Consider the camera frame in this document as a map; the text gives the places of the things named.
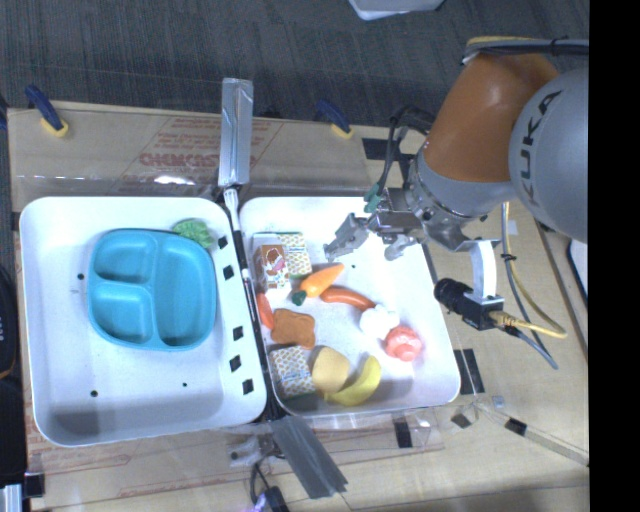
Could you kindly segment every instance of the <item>yellow cable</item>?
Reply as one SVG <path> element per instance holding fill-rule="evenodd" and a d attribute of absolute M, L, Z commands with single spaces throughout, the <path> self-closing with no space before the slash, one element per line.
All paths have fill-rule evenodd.
<path fill-rule="evenodd" d="M 509 203 L 505 203 L 505 223 L 508 221 L 508 219 L 509 219 Z M 511 254 L 511 243 L 509 241 L 508 229 L 505 229 L 505 250 L 507 254 Z M 513 260 L 508 261 L 507 264 L 510 265 L 511 267 L 511 274 L 513 276 L 513 280 L 515 281 L 516 285 L 522 292 L 523 297 L 526 299 L 529 305 L 536 311 L 536 313 L 538 313 L 538 315 L 540 315 L 553 328 L 547 329 L 545 327 L 532 324 L 524 320 L 520 320 L 518 318 L 515 318 L 512 315 L 509 315 L 508 313 L 504 313 L 503 311 L 492 312 L 496 314 L 491 315 L 491 318 L 493 318 L 496 322 L 504 325 L 511 325 L 514 327 L 523 327 L 523 328 L 531 329 L 532 331 L 538 331 L 538 332 L 547 334 L 548 336 L 552 336 L 554 338 L 561 338 L 561 339 L 566 338 L 567 332 L 564 330 L 564 328 L 561 327 L 558 323 L 556 323 L 553 319 L 551 319 L 544 311 L 542 311 L 542 309 L 540 309 L 540 307 L 531 298 L 531 296 L 525 289 L 524 285 L 522 284 L 522 281 L 520 281 L 520 277 L 516 272 L 516 268 L 515 268 L 515 264 L 513 263 Z"/>

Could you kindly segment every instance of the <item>blue tray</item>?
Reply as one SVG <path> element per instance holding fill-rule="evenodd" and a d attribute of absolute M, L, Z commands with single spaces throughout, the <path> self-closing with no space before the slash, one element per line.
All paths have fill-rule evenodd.
<path fill-rule="evenodd" d="M 87 280 L 89 320 L 108 341 L 185 350 L 213 329 L 213 261 L 197 242 L 171 232 L 117 229 L 98 240 Z"/>

